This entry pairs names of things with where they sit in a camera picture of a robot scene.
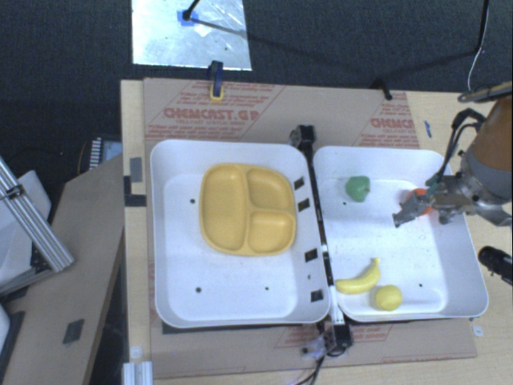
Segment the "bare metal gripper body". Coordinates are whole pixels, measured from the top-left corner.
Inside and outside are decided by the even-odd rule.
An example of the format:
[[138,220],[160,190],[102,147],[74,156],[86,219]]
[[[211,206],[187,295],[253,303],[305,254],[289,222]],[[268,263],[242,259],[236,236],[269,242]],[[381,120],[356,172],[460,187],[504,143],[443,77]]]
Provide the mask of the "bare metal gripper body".
[[461,207],[467,215],[477,215],[498,227],[512,227],[512,216],[503,210],[507,199],[489,191],[472,175],[433,175],[429,179],[430,206]]

